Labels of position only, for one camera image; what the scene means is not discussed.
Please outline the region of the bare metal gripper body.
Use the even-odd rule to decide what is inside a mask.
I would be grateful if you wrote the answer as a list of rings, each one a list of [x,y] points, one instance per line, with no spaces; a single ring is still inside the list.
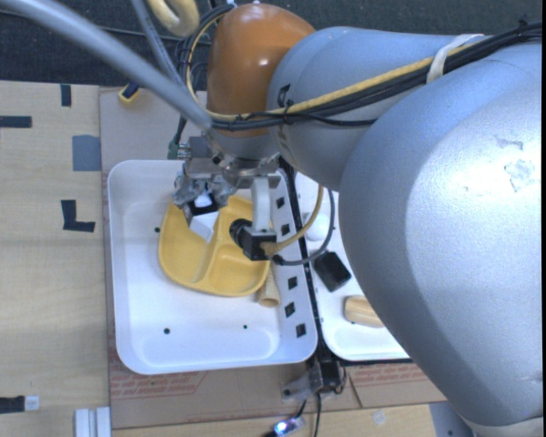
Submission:
[[[279,151],[267,136],[196,136],[177,147],[181,187],[248,188],[255,177],[276,171]]]

